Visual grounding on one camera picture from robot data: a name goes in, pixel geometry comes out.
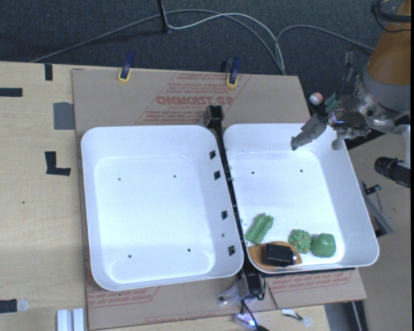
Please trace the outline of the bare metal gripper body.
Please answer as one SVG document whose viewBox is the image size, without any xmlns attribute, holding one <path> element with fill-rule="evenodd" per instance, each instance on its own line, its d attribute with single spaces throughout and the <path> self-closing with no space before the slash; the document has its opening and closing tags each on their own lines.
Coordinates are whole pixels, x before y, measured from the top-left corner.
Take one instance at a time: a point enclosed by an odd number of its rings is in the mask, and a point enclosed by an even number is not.
<svg viewBox="0 0 414 331">
<path fill-rule="evenodd" d="M 371 130 L 397 131 L 401 119 L 401 88 L 357 86 L 353 94 L 332 94 L 327 98 L 328 124 L 343 139 L 366 136 Z"/>
</svg>

